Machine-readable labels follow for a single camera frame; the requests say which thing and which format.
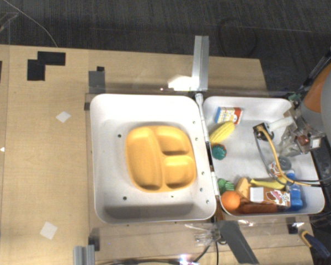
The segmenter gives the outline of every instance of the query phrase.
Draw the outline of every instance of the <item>orange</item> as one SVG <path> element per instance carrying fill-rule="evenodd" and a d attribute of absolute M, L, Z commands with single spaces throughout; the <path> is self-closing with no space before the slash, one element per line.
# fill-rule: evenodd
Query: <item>orange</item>
<path fill-rule="evenodd" d="M 239 207 L 241 203 L 241 197 L 235 191 L 228 190 L 222 194 L 221 202 L 223 207 L 230 212 L 236 210 Z"/>

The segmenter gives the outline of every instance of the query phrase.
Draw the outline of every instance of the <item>yellow cable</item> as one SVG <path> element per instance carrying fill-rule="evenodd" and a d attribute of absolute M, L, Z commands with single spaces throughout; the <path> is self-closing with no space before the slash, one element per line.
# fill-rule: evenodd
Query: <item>yellow cable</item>
<path fill-rule="evenodd" d="M 272 153 L 274 154 L 274 158 L 275 158 L 275 162 L 276 162 L 276 166 L 278 168 L 278 171 L 280 172 L 281 176 L 286 179 L 288 182 L 290 183 L 295 183 L 295 184 L 298 184 L 300 186 L 306 186 L 306 187 L 311 187 L 311 184 L 307 184 L 307 183 L 301 183 L 301 182 L 295 182 L 293 181 L 292 179 L 289 179 L 289 177 L 286 176 L 286 174 L 284 174 L 284 172 L 282 171 L 281 169 L 281 165 L 280 165 L 280 162 L 278 160 L 278 156 L 277 156 L 277 152 L 276 152 L 276 149 L 275 149 L 275 146 L 271 140 L 271 137 L 270 135 L 268 134 L 268 132 L 262 127 L 262 126 L 258 126 L 257 127 L 257 131 L 260 131 L 261 133 L 263 133 L 266 138 L 267 138 L 267 141 L 271 147 L 271 150 L 272 150 Z"/>

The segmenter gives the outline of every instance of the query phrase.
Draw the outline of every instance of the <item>small can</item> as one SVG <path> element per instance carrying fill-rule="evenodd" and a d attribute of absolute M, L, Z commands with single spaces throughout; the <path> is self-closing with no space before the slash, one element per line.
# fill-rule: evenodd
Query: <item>small can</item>
<path fill-rule="evenodd" d="M 281 165 L 281 170 L 282 171 L 289 171 L 292 168 L 292 163 L 287 157 L 280 156 L 278 158 L 278 161 L 280 162 Z M 280 171 L 278 170 L 276 161 L 272 162 L 269 164 L 269 170 L 270 172 L 276 176 L 276 177 L 281 177 Z"/>
<path fill-rule="evenodd" d="M 218 107 L 215 116 L 216 123 L 232 121 L 236 125 L 240 123 L 243 111 L 239 107 Z"/>

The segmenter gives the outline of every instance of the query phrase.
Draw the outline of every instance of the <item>wire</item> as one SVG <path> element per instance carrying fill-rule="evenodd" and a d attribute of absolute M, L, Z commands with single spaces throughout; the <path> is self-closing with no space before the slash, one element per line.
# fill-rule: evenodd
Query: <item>wire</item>
<path fill-rule="evenodd" d="M 197 256 L 195 258 L 194 262 L 197 262 L 198 260 L 200 260 L 202 258 L 202 256 L 204 256 L 206 254 L 207 250 L 209 250 L 210 246 L 211 246 L 211 243 L 208 246 L 206 246 L 204 251 L 199 256 Z M 170 265 L 179 265 L 179 260 L 175 260 L 175 259 L 146 259 L 146 260 L 127 259 L 127 260 L 120 261 L 120 262 L 118 262 L 118 261 L 117 262 L 114 262 L 114 261 L 106 262 L 106 263 L 102 263 L 100 265 L 138 265 L 138 264 L 142 264 L 142 263 L 151 263 L 151 262 L 166 263 L 166 264 L 170 264 Z"/>
<path fill-rule="evenodd" d="M 139 260 L 139 259 L 128 259 L 124 261 L 112 261 L 112 262 L 106 262 L 106 263 L 99 263 L 99 265 L 138 265 L 143 263 L 151 263 L 151 262 L 157 262 L 157 263 L 165 263 L 170 265 L 179 265 L 178 260 L 166 260 L 166 259 L 147 259 L 147 260 Z"/>
<path fill-rule="evenodd" d="M 19 11 L 22 15 L 26 16 L 27 18 L 29 18 L 32 22 L 34 22 L 35 24 L 37 24 L 39 27 L 41 27 L 45 33 L 50 37 L 51 41 L 54 43 L 55 47 L 58 47 L 56 44 L 55 39 L 51 36 L 51 34 L 49 33 L 49 31 L 42 26 L 40 23 L 38 23 L 35 19 L 31 18 L 30 16 L 28 16 L 26 13 L 24 13 L 22 10 L 20 10 L 19 8 L 17 8 L 16 6 L 12 5 L 10 2 L 8 2 L 7 0 L 2 0 L 4 2 L 6 2 L 8 5 L 10 5 L 12 8 L 16 9 L 17 11 Z"/>
<path fill-rule="evenodd" d="M 276 162 L 276 166 L 278 168 L 278 171 L 279 173 L 281 174 L 281 176 L 283 178 L 285 178 L 288 182 L 292 183 L 292 184 L 297 184 L 297 185 L 300 185 L 300 186 L 306 186 L 306 187 L 321 187 L 321 186 L 327 186 L 327 185 L 330 185 L 331 183 L 328 183 L 327 185 L 322 185 L 322 184 L 308 184 L 308 183 L 303 183 L 303 182 L 299 182 L 299 181 L 294 181 L 292 179 L 290 179 L 289 177 L 286 176 L 286 174 L 282 171 L 281 169 L 281 164 L 278 160 L 278 156 L 277 156 L 277 152 L 276 152 L 276 149 L 275 149 L 275 146 L 269 136 L 269 134 L 267 133 L 267 131 L 262 127 L 262 126 L 258 126 L 257 127 L 257 131 L 258 132 L 261 132 L 265 135 L 270 147 L 271 147 L 271 150 L 272 150 L 272 153 L 274 155 L 274 159 L 275 159 L 275 162 Z"/>
<path fill-rule="evenodd" d="M 305 182 L 305 183 L 318 183 L 318 182 L 325 182 L 328 181 L 329 179 L 331 179 L 331 175 L 323 178 L 323 179 L 316 179 L 316 180 L 308 180 L 308 179 L 296 179 L 296 182 Z"/>
<path fill-rule="evenodd" d="M 256 146 L 258 147 L 258 150 L 259 150 L 259 154 L 260 154 L 260 157 L 261 157 L 261 160 L 264 162 L 264 165 L 265 165 L 265 168 L 266 168 L 266 171 L 267 171 L 267 174 L 269 174 L 275 181 L 277 181 L 278 183 L 284 185 L 284 186 L 290 186 L 291 184 L 287 184 L 287 183 L 284 183 L 282 182 L 281 180 L 279 180 L 274 174 L 271 173 L 267 163 L 265 162 L 265 158 L 264 158 L 264 155 L 263 155 L 263 152 L 261 150 L 261 147 L 260 147 L 260 144 L 259 144 L 259 140 L 258 138 L 256 137 L 255 135 L 255 132 L 254 132 L 254 137 L 255 137 L 255 142 L 256 142 Z"/>
<path fill-rule="evenodd" d="M 220 19 L 219 23 L 218 23 L 218 40 L 219 40 L 219 43 L 220 43 L 220 49 L 221 49 L 221 52 L 222 52 L 222 55 L 224 57 L 228 56 L 228 54 L 226 53 L 225 51 L 225 47 L 224 47 L 224 40 L 223 40 L 223 36 L 222 36 L 222 27 L 223 26 L 226 26 L 227 23 L 230 23 L 230 22 L 239 22 L 241 23 L 242 25 L 243 22 L 237 18 L 227 18 L 227 19 Z M 257 35 L 255 33 L 255 31 L 248 27 L 248 26 L 242 26 L 241 28 L 245 28 L 245 29 L 250 29 L 253 33 L 253 36 L 254 36 L 254 44 L 253 46 L 250 48 L 250 50 L 248 50 L 248 53 L 242 57 L 251 57 L 252 54 L 254 53 L 255 49 L 256 49 L 256 46 L 257 46 L 257 43 L 258 43 L 258 38 L 257 38 Z"/>
<path fill-rule="evenodd" d="M 277 169 L 280 173 L 280 175 L 285 178 L 288 182 L 290 183 L 295 183 L 295 181 L 293 181 L 292 179 L 289 179 L 289 177 L 286 176 L 286 174 L 284 174 L 284 172 L 282 171 L 281 169 L 281 164 L 280 164 L 280 161 L 278 160 L 278 156 L 277 156 L 277 152 L 276 152 L 276 148 L 272 142 L 272 139 L 270 138 L 269 134 L 267 133 L 267 131 L 265 131 L 265 129 L 262 127 L 262 126 L 258 126 L 257 127 L 257 131 L 263 133 L 271 147 L 271 150 L 272 150 L 272 153 L 274 155 L 274 159 L 275 159 L 275 162 L 276 162 L 276 166 L 277 166 Z M 300 185 L 300 186 L 306 186 L 306 187 L 311 187 L 311 184 L 307 184 L 307 183 L 300 183 L 300 182 L 296 182 L 296 184 Z"/>
<path fill-rule="evenodd" d="M 291 186 L 292 183 L 283 183 L 281 182 L 281 180 L 279 180 L 274 174 L 271 173 L 267 163 L 265 162 L 265 158 L 264 158 L 264 155 L 263 155 L 263 152 L 261 150 L 261 147 L 260 147 L 260 144 L 259 144 L 259 141 L 258 141 L 258 138 L 256 137 L 255 135 L 255 132 L 254 132 L 254 137 L 255 137 L 255 143 L 258 147 L 258 151 L 259 151 L 259 154 L 260 154 L 260 157 L 261 157 L 261 160 L 262 162 L 264 163 L 265 167 L 266 167 L 266 171 L 267 171 L 267 174 L 270 175 L 270 177 L 272 177 L 273 179 L 275 179 L 278 183 L 280 184 L 283 184 L 285 186 Z M 326 177 L 326 178 L 323 178 L 323 179 L 316 179 L 316 180 L 308 180 L 308 179 L 296 179 L 295 182 L 303 182 L 303 183 L 319 183 L 319 182 L 327 182 L 331 179 L 331 175 Z M 328 187 L 331 185 L 331 182 L 327 182 L 327 184 L 323 184 L 324 187 Z"/>
<path fill-rule="evenodd" d="M 215 245 L 216 245 L 216 265 L 218 265 L 219 261 L 220 261 L 220 253 L 218 251 L 218 244 L 217 241 L 215 241 Z"/>
<path fill-rule="evenodd" d="M 210 246 L 211 246 L 211 244 L 206 246 L 205 250 L 194 260 L 194 262 L 199 261 L 202 258 L 202 256 L 204 256 L 206 254 L 207 250 L 209 250 Z"/>

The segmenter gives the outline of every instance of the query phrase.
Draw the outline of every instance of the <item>corn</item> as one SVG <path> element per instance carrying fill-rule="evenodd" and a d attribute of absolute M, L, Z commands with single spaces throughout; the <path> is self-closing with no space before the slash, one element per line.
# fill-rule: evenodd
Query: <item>corn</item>
<path fill-rule="evenodd" d="M 225 122 L 210 135 L 210 143 L 216 144 L 223 141 L 228 135 L 232 133 L 234 128 L 235 125 L 232 121 Z"/>

